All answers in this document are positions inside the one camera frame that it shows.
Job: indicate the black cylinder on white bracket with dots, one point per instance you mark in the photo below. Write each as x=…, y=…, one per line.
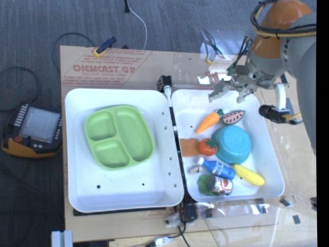
x=277, y=107

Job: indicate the white plastic tray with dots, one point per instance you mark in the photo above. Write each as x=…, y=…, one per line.
x=262, y=148
x=123, y=179

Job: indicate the black and white thin rod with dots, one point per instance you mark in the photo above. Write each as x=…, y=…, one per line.
x=175, y=130

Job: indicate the blue bowl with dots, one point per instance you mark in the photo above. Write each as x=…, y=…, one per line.
x=232, y=144

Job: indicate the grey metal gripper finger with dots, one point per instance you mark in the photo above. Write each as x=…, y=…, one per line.
x=219, y=90
x=242, y=94

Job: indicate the red and white can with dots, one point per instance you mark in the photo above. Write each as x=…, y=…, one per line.
x=221, y=184

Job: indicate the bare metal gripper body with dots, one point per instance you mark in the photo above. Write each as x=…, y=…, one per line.
x=247, y=78

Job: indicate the red tomato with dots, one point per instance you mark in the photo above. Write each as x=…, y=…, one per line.
x=207, y=147

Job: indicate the brown cardboard board red print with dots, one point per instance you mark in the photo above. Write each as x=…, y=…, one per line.
x=108, y=68

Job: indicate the yellow corn cob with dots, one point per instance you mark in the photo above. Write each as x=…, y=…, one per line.
x=248, y=175

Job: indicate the blue bottle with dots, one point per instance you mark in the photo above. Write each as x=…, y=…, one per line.
x=218, y=168

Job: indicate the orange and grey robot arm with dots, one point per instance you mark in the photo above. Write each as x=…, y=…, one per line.
x=300, y=50

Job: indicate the pink watermelon slice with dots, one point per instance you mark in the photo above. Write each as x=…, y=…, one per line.
x=232, y=117

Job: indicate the orange carrot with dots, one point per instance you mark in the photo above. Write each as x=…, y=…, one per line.
x=207, y=122

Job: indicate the orange bread slice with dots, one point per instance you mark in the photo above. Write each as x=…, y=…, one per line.
x=189, y=147

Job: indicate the green divided plate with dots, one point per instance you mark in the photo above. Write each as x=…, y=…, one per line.
x=120, y=135

